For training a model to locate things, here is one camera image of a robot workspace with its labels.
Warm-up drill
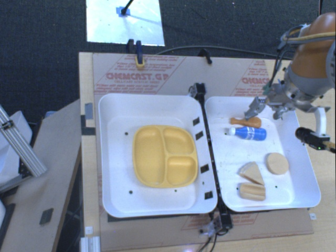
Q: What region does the tan sandwich wedge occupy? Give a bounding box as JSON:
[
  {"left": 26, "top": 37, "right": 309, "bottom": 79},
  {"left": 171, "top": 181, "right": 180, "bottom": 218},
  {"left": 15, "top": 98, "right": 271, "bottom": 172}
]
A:
[{"left": 238, "top": 161, "right": 265, "bottom": 186}]

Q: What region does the black cylinder on white bracket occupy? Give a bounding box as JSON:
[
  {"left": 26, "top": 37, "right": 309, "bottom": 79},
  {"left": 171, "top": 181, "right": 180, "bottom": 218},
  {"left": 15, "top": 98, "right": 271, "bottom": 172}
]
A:
[{"left": 295, "top": 106, "right": 336, "bottom": 153}]

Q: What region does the tan bread bun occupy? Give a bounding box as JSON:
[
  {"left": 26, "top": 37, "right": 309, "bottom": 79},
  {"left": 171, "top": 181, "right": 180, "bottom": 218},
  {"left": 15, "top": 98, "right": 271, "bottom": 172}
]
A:
[{"left": 237, "top": 182, "right": 267, "bottom": 202}]

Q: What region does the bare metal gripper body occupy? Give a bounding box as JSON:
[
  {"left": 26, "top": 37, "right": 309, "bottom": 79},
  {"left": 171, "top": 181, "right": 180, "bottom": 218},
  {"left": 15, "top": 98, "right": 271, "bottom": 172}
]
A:
[{"left": 266, "top": 82, "right": 319, "bottom": 113}]

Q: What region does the blue bottle white cap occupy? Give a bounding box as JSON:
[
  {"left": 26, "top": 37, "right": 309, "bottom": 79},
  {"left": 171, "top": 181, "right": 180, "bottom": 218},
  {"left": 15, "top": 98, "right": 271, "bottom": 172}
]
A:
[{"left": 227, "top": 126, "right": 267, "bottom": 142}]

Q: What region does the yellow divided plate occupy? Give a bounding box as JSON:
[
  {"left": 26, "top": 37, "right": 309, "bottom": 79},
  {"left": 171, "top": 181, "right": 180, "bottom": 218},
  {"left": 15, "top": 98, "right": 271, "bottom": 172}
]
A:
[{"left": 132, "top": 124, "right": 199, "bottom": 189}]

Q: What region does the thin black rod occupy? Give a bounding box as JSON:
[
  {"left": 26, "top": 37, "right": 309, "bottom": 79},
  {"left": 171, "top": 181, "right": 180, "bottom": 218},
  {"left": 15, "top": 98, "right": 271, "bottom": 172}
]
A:
[{"left": 198, "top": 93, "right": 228, "bottom": 215}]

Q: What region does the white plastic tray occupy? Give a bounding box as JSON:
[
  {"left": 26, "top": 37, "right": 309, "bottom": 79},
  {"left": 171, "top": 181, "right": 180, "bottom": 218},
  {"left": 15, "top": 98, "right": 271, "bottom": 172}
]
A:
[
  {"left": 98, "top": 93, "right": 219, "bottom": 218},
  {"left": 204, "top": 96, "right": 322, "bottom": 213}
]

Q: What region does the brown cardboard board red print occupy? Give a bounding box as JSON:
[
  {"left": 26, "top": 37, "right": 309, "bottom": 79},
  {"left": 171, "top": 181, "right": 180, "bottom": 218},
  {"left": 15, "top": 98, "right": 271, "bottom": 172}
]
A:
[{"left": 91, "top": 52, "right": 314, "bottom": 249}]

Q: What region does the brown chicken drumstick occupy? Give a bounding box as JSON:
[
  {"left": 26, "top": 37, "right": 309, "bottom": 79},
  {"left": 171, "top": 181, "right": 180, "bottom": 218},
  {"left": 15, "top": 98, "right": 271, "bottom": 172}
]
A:
[{"left": 230, "top": 116, "right": 263, "bottom": 129}]

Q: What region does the round tan biscuit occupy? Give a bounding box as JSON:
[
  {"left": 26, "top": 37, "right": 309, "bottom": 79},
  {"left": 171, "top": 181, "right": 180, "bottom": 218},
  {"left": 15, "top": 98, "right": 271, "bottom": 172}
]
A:
[{"left": 265, "top": 152, "right": 290, "bottom": 175}]

